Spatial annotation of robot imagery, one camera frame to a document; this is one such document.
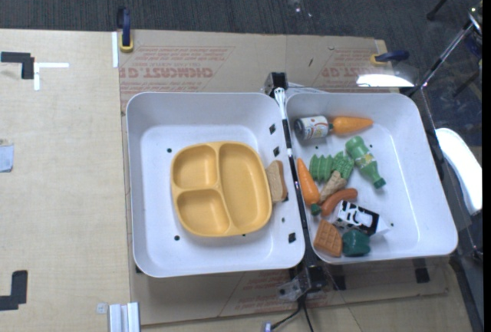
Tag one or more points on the dark green bell pepper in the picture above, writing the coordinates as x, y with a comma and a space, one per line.
356, 243

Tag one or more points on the black and white carton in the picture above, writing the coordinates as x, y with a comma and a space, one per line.
354, 218

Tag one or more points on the white plastic tray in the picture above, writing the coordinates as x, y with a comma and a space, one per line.
215, 116
418, 188

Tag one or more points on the tan bread slice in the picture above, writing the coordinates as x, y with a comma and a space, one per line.
277, 181

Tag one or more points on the green and beige broccoli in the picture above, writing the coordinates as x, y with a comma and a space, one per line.
339, 173

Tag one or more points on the thin black and white rod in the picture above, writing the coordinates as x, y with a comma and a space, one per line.
285, 127

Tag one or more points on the green ridged vegetable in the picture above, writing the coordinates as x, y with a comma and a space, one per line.
320, 167

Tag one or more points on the small white can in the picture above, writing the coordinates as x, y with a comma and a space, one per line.
311, 127

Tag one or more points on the green bottle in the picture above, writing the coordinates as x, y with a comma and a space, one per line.
362, 160

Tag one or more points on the yellow divided plate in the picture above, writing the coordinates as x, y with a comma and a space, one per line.
222, 188

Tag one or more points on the orange carrot with green stem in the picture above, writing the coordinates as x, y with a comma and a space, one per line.
308, 185

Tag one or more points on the brown cardboard board red print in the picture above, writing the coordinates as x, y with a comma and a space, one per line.
184, 66

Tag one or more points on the orange sausage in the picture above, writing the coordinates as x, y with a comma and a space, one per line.
337, 200

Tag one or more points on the orange waffle biscuit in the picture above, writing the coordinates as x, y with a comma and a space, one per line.
328, 238

